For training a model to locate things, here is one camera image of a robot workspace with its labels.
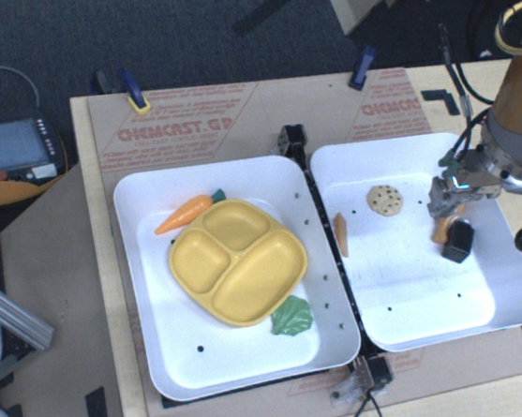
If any brown cardboard board red print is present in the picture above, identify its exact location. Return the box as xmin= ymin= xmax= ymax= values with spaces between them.
xmin=86 ymin=46 xmax=522 ymax=417

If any orange sausage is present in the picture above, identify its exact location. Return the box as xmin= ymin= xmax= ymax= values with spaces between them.
xmin=426 ymin=203 xmax=470 ymax=246

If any yellow divided plate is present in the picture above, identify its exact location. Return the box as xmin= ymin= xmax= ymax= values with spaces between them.
xmin=161 ymin=189 xmax=317 ymax=336

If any orange carrot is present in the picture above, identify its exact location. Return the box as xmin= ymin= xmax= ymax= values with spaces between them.
xmin=149 ymin=187 xmax=231 ymax=238

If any black block with thin wires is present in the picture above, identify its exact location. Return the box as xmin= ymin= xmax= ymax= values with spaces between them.
xmin=353 ymin=354 xmax=397 ymax=391
xmin=274 ymin=122 xmax=310 ymax=160

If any green lettuce leaf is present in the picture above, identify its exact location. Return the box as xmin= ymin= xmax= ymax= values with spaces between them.
xmin=266 ymin=291 xmax=317 ymax=340

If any tan biscuit with dark chips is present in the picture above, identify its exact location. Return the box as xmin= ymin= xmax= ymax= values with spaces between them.
xmin=364 ymin=182 xmax=407 ymax=221

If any thin black rod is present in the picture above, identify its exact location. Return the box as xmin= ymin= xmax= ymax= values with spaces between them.
xmin=297 ymin=143 xmax=373 ymax=366

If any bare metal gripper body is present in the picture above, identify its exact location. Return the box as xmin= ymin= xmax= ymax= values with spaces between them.
xmin=425 ymin=141 xmax=522 ymax=207

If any black carton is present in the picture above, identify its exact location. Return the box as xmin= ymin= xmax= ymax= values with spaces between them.
xmin=437 ymin=217 xmax=480 ymax=267

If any white plastic tray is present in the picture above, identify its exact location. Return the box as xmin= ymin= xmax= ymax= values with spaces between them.
xmin=110 ymin=146 xmax=368 ymax=409
xmin=306 ymin=121 xmax=522 ymax=361

